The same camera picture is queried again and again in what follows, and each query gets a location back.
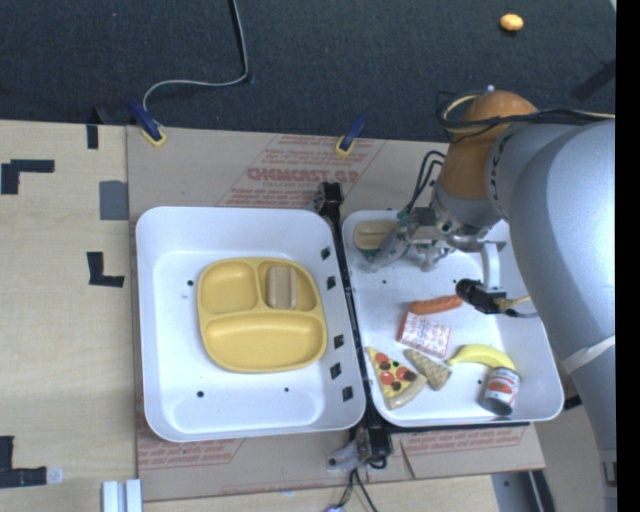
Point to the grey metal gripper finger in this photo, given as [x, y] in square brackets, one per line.
[387, 254]
[434, 257]

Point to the tan bread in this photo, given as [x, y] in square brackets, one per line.
[281, 287]

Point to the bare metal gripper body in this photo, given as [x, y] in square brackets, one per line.
[425, 225]

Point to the brown cardboard board red print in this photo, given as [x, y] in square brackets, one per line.
[200, 165]

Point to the red and white packet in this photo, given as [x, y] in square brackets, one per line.
[424, 334]

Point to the tan triangular biscuit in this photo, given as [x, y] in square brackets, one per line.
[430, 369]

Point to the black cylinder on white bracket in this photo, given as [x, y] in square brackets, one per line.
[477, 292]

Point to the orange sausage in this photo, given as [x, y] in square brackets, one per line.
[435, 305]

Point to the tan hot dog bun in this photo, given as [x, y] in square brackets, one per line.
[370, 234]

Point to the yellow banana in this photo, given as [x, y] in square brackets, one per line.
[482, 354]

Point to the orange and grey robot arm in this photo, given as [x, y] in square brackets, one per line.
[560, 210]

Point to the red and white can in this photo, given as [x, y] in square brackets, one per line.
[500, 390]

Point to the orange round toy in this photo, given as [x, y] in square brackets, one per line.
[511, 22]

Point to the white plastic tray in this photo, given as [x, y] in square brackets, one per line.
[500, 330]
[175, 350]

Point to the yellow divided plate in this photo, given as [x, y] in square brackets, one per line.
[260, 335]

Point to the thin black rod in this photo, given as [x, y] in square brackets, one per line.
[350, 295]

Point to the pizza slice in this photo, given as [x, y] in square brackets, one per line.
[392, 380]

